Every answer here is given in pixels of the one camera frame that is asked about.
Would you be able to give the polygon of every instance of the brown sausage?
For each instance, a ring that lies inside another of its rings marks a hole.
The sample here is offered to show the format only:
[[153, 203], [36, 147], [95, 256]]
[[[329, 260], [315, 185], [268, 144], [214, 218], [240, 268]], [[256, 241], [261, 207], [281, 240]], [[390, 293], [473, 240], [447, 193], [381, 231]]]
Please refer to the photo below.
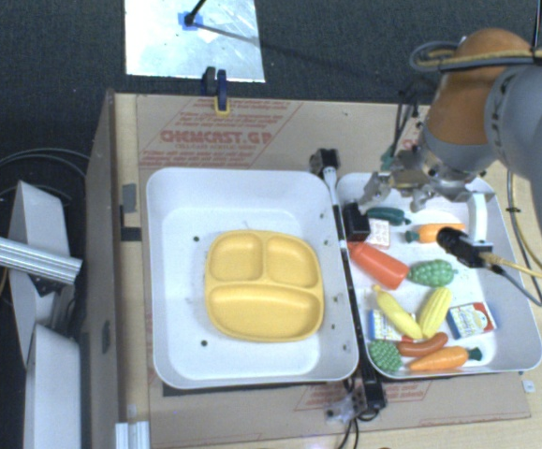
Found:
[[422, 357], [429, 355], [444, 347], [447, 343], [446, 333], [437, 333], [429, 340], [423, 342], [398, 342], [398, 351], [401, 355]]

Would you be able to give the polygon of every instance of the yellow plate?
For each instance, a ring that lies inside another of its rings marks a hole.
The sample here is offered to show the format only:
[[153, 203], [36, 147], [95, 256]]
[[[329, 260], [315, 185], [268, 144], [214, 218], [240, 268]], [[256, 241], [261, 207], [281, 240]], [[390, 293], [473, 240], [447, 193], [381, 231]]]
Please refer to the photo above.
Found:
[[206, 310], [221, 332], [242, 340], [303, 340], [323, 320], [325, 300], [315, 251], [272, 231], [229, 231], [206, 260]]

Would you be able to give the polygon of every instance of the yellow clip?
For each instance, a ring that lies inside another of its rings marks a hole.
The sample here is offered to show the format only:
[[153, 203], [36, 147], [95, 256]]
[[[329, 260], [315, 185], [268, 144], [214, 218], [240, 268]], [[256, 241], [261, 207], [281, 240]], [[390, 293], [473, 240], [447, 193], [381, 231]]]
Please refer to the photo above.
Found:
[[227, 109], [221, 110], [218, 108], [218, 96], [214, 97], [214, 112], [216, 113], [216, 116], [228, 116], [231, 112], [231, 109], [229, 108], [229, 100], [227, 99]]

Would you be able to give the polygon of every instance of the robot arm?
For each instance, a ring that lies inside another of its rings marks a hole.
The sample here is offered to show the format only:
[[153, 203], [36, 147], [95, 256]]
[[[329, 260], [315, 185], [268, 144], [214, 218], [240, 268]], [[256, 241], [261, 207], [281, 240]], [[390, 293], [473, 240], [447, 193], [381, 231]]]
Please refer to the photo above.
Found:
[[[533, 54], [530, 45], [498, 29], [476, 32], [450, 51], [460, 71], [442, 77], [418, 147], [396, 156], [393, 186], [413, 196], [412, 210], [434, 194], [464, 201], [466, 184], [499, 159], [531, 183], [542, 232], [542, 65], [519, 65], [532, 63], [518, 57]], [[513, 55], [514, 65], [483, 57], [494, 52]]]

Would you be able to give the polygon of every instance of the black floor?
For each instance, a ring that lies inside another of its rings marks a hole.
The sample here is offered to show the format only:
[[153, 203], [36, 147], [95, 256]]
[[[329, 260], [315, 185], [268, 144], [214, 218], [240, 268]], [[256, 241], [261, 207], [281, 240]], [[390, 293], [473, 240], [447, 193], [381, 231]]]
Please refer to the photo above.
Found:
[[[407, 58], [415, 46], [489, 26], [530, 40], [535, 7], [536, 0], [256, 0], [267, 83], [232, 84], [230, 91], [394, 102], [414, 77]], [[128, 77], [124, 55], [124, 0], [0, 0], [0, 158], [37, 147], [89, 154], [107, 88], [199, 92], [197, 81]], [[81, 182], [59, 166], [10, 167], [0, 191], [19, 178], [69, 193], [69, 217], [81, 212]], [[0, 201], [0, 233], [9, 203], [8, 196]], [[81, 252], [81, 236], [74, 251]], [[7, 301], [0, 302], [2, 449], [22, 447], [24, 381]]]

